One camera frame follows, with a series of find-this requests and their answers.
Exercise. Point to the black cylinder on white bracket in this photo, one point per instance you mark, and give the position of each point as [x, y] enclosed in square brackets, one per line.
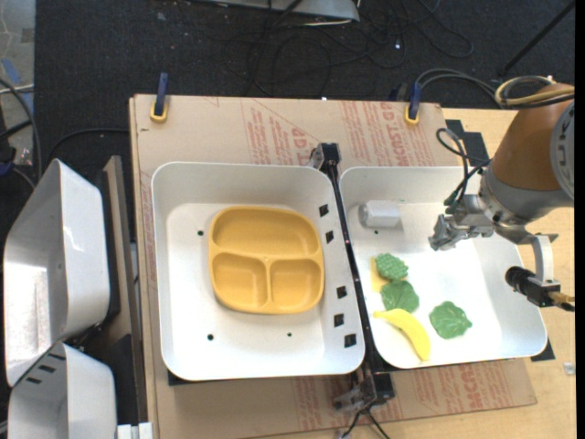
[530, 284]

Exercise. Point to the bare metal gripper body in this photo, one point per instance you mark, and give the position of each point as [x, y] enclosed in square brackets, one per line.
[475, 215]

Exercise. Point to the yellow banana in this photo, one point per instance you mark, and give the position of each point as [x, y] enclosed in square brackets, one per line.
[411, 332]

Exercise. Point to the green lettuce leaf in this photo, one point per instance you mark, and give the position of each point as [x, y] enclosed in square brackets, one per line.
[400, 295]
[450, 320]

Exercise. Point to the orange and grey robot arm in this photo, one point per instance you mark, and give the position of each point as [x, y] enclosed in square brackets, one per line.
[525, 153]

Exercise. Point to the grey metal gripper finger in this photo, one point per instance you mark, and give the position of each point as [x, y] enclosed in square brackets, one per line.
[439, 233]
[457, 237]

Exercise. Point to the flat yellow slice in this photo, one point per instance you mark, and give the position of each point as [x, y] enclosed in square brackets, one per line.
[376, 281]

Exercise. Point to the brown cardboard board red print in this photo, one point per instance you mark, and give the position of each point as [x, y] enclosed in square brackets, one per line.
[228, 126]

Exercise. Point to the thin black and white rod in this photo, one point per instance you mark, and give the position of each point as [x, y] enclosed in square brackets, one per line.
[354, 268]

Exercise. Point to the yellow divided plate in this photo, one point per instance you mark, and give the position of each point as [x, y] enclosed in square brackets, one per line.
[265, 240]

